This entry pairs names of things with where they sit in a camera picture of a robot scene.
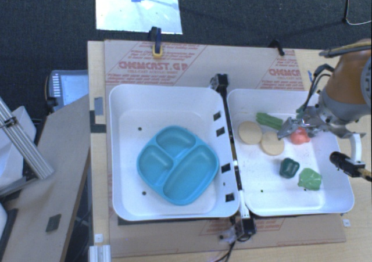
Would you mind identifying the black block with thin wires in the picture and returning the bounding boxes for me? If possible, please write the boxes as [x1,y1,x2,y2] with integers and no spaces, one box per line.
[209,73,229,91]
[231,216,258,242]

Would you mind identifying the thin black and white rod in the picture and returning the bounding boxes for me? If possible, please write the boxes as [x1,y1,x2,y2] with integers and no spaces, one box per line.
[217,82,251,221]

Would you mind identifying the light green toy beans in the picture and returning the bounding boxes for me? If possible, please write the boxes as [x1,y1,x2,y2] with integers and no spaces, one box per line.
[255,112,284,130]

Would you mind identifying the beige round biscuit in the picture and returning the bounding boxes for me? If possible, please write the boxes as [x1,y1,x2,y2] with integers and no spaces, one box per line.
[238,121,263,145]
[260,131,285,156]

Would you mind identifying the dark green toy pepper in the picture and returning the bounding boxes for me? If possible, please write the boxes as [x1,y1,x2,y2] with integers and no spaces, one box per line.
[279,157,301,179]

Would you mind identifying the brown cardboard board red print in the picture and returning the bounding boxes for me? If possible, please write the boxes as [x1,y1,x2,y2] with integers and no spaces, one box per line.
[103,39,347,258]

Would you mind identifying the white plastic tray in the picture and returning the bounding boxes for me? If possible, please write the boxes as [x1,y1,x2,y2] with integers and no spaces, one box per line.
[109,83,241,222]
[226,88,356,217]

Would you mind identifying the pink toy tomato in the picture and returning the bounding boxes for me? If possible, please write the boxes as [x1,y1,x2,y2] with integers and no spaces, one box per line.
[290,126,312,145]

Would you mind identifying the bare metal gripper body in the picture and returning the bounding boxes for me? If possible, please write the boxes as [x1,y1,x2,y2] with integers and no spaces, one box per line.
[301,104,353,139]

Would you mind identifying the blue divided plate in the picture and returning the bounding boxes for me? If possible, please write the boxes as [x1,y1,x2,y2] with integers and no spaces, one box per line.
[136,125,220,206]

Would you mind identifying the light green toy lettuce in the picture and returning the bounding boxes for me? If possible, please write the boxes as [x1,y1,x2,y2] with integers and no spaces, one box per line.
[297,167,323,191]

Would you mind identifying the black cylinder on white bracket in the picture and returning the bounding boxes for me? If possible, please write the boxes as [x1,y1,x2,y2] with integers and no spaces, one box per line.
[329,132,367,178]

